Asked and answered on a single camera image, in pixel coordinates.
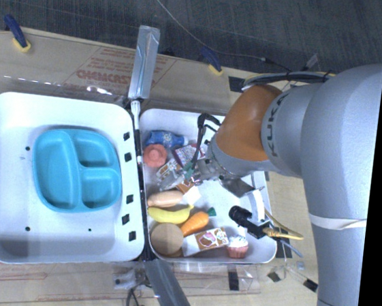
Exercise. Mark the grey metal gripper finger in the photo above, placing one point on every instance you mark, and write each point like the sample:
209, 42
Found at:
171, 183

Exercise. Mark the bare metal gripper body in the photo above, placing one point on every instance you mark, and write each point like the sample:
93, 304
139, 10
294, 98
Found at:
211, 170

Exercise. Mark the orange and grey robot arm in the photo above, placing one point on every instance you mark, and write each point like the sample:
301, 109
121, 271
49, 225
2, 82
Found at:
336, 138

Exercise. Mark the beige toy sausage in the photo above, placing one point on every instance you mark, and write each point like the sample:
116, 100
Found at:
164, 198

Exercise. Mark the small brown and white carton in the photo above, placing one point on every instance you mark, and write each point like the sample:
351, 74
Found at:
191, 194

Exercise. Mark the white and red packet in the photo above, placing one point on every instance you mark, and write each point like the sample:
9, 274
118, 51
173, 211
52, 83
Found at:
184, 153

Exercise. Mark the orange round toy fruit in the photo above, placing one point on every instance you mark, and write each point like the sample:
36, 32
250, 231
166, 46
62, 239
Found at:
154, 155

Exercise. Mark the yellow banana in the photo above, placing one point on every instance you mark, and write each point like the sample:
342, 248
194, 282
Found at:
166, 215

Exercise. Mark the white plastic tray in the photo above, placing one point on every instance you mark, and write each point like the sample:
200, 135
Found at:
219, 203
11, 224

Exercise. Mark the blue plastic bottle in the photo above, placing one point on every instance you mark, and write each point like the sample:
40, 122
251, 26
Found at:
163, 139

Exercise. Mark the orange carrot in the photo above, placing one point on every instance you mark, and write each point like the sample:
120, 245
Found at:
197, 222

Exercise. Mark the brown round bread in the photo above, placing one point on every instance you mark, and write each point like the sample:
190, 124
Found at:
167, 238

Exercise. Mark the white carton with cupcake print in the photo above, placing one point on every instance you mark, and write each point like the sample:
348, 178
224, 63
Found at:
206, 241

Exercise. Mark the pink cupcake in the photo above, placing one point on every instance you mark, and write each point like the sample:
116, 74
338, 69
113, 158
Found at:
237, 248

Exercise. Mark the blue divided plate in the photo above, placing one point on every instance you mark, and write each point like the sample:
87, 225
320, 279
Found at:
58, 171

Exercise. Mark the brown cardboard board red print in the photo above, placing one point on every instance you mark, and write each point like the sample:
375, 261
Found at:
84, 64

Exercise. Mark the black cylinder on white bracket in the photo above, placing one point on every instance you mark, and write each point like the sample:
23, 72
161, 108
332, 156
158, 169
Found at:
242, 216

